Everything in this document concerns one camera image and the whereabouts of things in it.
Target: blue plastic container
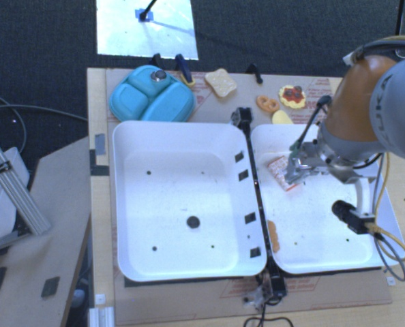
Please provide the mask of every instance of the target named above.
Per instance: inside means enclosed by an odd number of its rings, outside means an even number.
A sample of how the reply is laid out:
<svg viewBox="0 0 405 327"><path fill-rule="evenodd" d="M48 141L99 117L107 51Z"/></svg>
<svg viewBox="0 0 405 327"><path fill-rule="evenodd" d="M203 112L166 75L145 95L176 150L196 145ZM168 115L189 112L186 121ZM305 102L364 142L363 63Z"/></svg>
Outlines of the blue plastic container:
<svg viewBox="0 0 405 327"><path fill-rule="evenodd" d="M153 65L136 68L115 88L111 112L120 120L187 121L195 108L193 92Z"/></svg>

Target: metal frame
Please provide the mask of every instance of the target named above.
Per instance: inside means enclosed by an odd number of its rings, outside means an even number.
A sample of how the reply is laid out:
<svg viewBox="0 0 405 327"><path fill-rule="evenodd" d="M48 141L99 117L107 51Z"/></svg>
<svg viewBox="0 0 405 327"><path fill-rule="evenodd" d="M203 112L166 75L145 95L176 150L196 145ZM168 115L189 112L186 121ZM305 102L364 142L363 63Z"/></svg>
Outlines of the metal frame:
<svg viewBox="0 0 405 327"><path fill-rule="evenodd" d="M1 148L0 185L13 202L22 220L33 235L40 235L51 227L47 218L41 214L28 189L23 185L17 173L12 168L11 163L5 158ZM0 239L0 248L4 248L15 240L23 237L19 236L17 231L14 231L14 233L16 235L11 233Z"/></svg>

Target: black stick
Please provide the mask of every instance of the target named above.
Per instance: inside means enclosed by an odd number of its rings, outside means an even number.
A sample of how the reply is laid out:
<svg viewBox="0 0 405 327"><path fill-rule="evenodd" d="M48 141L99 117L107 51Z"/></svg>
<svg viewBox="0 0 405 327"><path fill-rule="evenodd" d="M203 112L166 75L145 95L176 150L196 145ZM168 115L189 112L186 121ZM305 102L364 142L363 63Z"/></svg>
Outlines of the black stick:
<svg viewBox="0 0 405 327"><path fill-rule="evenodd" d="M147 14L148 14L149 10L154 6L154 4L155 4L156 1L157 1L157 0L152 0L152 2L149 3L149 5L148 5L148 7L145 9L145 11L142 12L142 13L139 15L139 20L140 20L141 22L144 22L144 21L147 19Z"/></svg>
<svg viewBox="0 0 405 327"><path fill-rule="evenodd" d="M402 12L404 10L404 1L405 0L400 0L400 5L398 6L398 18L396 20L395 35L401 35Z"/></svg>

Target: toy pretzel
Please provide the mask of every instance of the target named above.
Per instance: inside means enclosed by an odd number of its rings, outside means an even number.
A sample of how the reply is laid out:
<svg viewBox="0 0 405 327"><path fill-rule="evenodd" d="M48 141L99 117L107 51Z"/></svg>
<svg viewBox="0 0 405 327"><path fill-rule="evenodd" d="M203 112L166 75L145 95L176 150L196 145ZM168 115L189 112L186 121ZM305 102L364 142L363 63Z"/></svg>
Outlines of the toy pretzel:
<svg viewBox="0 0 405 327"><path fill-rule="evenodd" d="M280 105L275 99L268 98L265 95L259 95L256 99L256 103L258 107L265 112L276 112L280 109Z"/></svg>

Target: toy bread slice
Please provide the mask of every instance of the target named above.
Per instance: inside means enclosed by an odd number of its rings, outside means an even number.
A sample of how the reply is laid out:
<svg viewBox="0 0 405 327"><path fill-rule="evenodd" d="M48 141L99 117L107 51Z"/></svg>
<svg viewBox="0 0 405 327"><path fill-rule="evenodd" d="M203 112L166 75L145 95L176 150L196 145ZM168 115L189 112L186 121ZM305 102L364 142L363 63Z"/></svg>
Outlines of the toy bread slice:
<svg viewBox="0 0 405 327"><path fill-rule="evenodd" d="M236 82L228 75L227 71L222 68L215 72L205 74L205 80L218 97L226 97L237 88Z"/></svg>
<svg viewBox="0 0 405 327"><path fill-rule="evenodd" d="M278 110L272 116L272 123L293 123L283 110Z"/></svg>

